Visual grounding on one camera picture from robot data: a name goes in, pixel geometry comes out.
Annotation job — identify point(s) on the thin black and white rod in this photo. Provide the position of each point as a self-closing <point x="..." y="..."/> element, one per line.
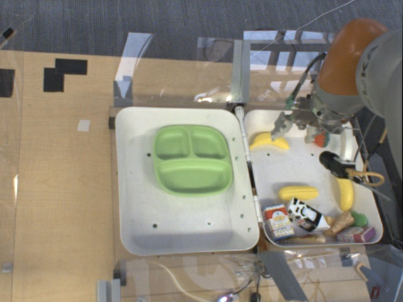
<point x="246" y="143"/>

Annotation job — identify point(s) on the tan ice cream cone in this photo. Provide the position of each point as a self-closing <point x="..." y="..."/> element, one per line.
<point x="341" y="222"/>

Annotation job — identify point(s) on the yellow banana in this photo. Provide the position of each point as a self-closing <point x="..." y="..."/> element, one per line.
<point x="345" y="195"/>
<point x="261" y="143"/>

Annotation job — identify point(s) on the pink packet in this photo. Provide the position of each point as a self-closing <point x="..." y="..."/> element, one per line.
<point x="357" y="234"/>

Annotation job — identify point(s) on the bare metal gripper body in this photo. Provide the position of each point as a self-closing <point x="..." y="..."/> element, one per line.
<point x="315" y="115"/>

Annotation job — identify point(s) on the black and white milk carton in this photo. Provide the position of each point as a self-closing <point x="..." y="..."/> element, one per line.
<point x="303" y="214"/>

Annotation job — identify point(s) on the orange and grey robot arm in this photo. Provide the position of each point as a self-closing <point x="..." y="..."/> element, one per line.
<point x="346" y="61"/>

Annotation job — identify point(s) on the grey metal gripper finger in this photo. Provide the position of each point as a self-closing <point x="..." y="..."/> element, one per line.
<point x="281" y="125"/>
<point x="310" y="134"/>

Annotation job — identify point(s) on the yellow corn cob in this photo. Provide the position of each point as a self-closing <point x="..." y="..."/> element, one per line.
<point x="298" y="192"/>

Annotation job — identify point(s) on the green divided plate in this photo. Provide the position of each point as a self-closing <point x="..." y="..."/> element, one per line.
<point x="193" y="176"/>

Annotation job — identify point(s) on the white plastic tray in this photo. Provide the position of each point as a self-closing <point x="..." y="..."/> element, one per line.
<point x="189" y="225"/>
<point x="299" y="168"/>

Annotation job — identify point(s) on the red strawberry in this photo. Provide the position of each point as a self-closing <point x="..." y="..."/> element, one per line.
<point x="321" y="139"/>

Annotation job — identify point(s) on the red and yellow carton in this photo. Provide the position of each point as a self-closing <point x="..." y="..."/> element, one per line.
<point x="278" y="223"/>

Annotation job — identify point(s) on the green toy vegetable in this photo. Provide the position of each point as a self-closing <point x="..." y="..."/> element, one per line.
<point x="360" y="219"/>

